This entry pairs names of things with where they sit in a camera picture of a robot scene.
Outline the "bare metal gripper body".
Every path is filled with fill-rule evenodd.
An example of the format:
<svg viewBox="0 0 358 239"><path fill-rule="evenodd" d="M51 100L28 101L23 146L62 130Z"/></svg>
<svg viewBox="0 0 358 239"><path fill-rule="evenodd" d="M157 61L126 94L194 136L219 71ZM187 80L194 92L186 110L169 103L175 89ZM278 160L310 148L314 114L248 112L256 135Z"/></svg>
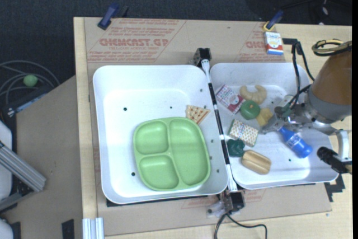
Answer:
<svg viewBox="0 0 358 239"><path fill-rule="evenodd" d="M287 120L300 123L301 129L292 130L294 132L308 128L318 130L326 135L333 135L337 131L332 126L334 121L321 115L311 104L297 104L294 107L290 104L283 107L278 106L275 107L275 116L283 120L283 125Z"/></svg>

